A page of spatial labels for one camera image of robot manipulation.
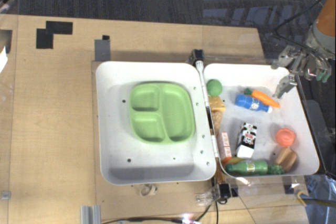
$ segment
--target toy food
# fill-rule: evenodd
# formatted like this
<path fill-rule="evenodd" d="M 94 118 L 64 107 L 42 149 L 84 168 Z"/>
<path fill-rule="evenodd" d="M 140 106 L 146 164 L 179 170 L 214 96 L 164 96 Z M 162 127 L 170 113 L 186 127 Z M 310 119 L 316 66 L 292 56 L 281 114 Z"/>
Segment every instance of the toy food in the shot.
<path fill-rule="evenodd" d="M 295 133 L 290 129 L 282 128 L 276 133 L 275 139 L 280 146 L 288 147 L 293 144 Z"/>
<path fill-rule="evenodd" d="M 242 175 L 266 175 L 268 165 L 265 161 L 242 161 L 237 164 L 227 164 L 225 169 L 228 173 L 239 173 Z"/>
<path fill-rule="evenodd" d="M 281 165 L 285 172 L 288 172 L 297 159 L 297 154 L 288 147 L 284 147 L 275 160 L 276 165 Z"/>
<path fill-rule="evenodd" d="M 282 175 L 284 172 L 284 168 L 281 165 L 272 164 L 268 166 L 267 173 L 270 175 Z"/>
<path fill-rule="evenodd" d="M 257 127 L 244 122 L 239 131 L 237 157 L 251 159 L 256 143 Z"/>
<path fill-rule="evenodd" d="M 222 93 L 223 86 L 218 80 L 212 79 L 206 84 L 206 90 L 210 96 L 218 96 Z"/>
<path fill-rule="evenodd" d="M 220 124 L 222 121 L 223 113 L 221 111 L 215 111 L 211 113 L 212 115 L 212 122 L 214 124 L 214 132 L 215 135 L 217 136 L 219 134 L 219 128 L 221 128 Z"/>
<path fill-rule="evenodd" d="M 219 96 L 210 96 L 209 97 L 209 104 L 210 104 L 210 108 L 211 111 L 221 111 L 224 112 L 225 111 L 225 106 L 223 101 L 221 100 L 221 98 Z"/>
<path fill-rule="evenodd" d="M 236 96 L 235 104 L 243 108 L 259 111 L 263 110 L 267 113 L 272 112 L 272 107 L 269 105 L 263 104 L 259 99 L 253 98 L 251 96 L 246 96 L 243 94 L 238 94 Z"/>
<path fill-rule="evenodd" d="M 229 144 L 229 137 L 227 136 L 226 132 L 222 132 L 221 134 L 216 136 L 218 151 L 220 156 L 220 161 L 222 164 L 225 164 L 232 158 L 230 144 Z"/>
<path fill-rule="evenodd" d="M 244 94 L 250 95 L 253 98 L 259 99 L 265 105 L 271 105 L 271 106 L 274 106 L 275 108 L 280 107 L 279 103 L 277 103 L 271 97 L 269 97 L 267 94 L 261 91 L 258 91 L 258 90 L 251 91 L 249 88 L 246 88 L 244 91 Z"/>
<path fill-rule="evenodd" d="M 228 165 L 228 164 L 237 164 L 241 161 L 243 161 L 244 159 L 243 158 L 238 158 L 238 157 L 232 157 L 231 159 L 229 159 L 225 165 Z"/>

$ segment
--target blue bottle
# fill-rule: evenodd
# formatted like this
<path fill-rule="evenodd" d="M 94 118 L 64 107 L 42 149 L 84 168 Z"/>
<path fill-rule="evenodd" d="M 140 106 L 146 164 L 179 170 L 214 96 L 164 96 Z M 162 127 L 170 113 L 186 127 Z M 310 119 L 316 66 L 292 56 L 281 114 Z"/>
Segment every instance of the blue bottle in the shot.
<path fill-rule="evenodd" d="M 237 106 L 242 106 L 243 108 L 259 111 L 263 110 L 265 112 L 271 113 L 272 107 L 269 105 L 264 105 L 260 100 L 246 96 L 243 94 L 238 94 L 235 100 Z"/>

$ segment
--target toy carrot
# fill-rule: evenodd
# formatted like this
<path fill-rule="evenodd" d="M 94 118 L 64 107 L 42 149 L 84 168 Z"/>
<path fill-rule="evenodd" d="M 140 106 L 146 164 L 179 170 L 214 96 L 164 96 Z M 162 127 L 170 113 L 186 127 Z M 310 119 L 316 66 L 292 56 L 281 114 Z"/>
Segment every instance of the toy carrot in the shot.
<path fill-rule="evenodd" d="M 265 93 L 258 91 L 258 90 L 253 90 L 251 91 L 249 88 L 246 88 L 244 91 L 245 95 L 250 95 L 253 98 L 259 99 L 263 104 L 265 105 L 271 105 L 274 106 L 275 108 L 279 108 L 280 105 L 274 101 L 271 97 L 266 95 Z"/>

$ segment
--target green divided tray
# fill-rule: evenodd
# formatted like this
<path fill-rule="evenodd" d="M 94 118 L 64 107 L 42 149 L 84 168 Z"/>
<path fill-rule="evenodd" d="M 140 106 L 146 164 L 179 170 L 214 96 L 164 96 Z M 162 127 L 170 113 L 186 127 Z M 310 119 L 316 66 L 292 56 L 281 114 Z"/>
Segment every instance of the green divided tray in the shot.
<path fill-rule="evenodd" d="M 195 132 L 190 96 L 172 83 L 144 83 L 130 95 L 131 128 L 135 137 L 152 144 L 174 144 Z"/>

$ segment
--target wooden countertop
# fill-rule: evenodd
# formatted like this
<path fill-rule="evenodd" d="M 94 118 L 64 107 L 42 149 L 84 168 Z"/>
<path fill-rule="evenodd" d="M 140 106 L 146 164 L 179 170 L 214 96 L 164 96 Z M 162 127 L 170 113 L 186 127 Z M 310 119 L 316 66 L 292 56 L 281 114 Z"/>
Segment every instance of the wooden countertop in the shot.
<path fill-rule="evenodd" d="M 45 28 L 47 20 L 73 22 L 73 33 L 54 35 L 54 49 L 36 49 L 36 29 Z M 98 202 L 91 62 L 94 40 L 102 35 L 111 38 L 112 60 L 184 62 L 192 49 L 229 57 L 264 56 L 253 28 L 19 16 L 9 224 L 80 223 L 80 207 Z M 1 154 L 3 160 L 9 151 Z M 187 193 L 191 184 L 181 183 L 179 189 Z M 242 194 L 243 199 L 232 198 L 229 205 L 221 206 L 220 223 L 263 223 L 264 219 L 278 223 L 279 217 L 307 223 L 304 207 L 294 195 L 284 194 L 282 182 L 266 184 L 268 188 L 251 188 L 255 196 L 247 192 L 245 198 Z M 267 194 L 271 190 L 275 196 Z M 129 189 L 123 198 L 135 195 L 133 192 Z M 170 202 L 174 201 L 167 200 L 164 206 L 169 208 Z M 186 202 L 194 208 L 194 201 Z M 6 204 L 0 205 L 0 212 L 5 212 Z M 214 223 L 215 218 L 216 214 L 209 212 L 203 223 Z"/>

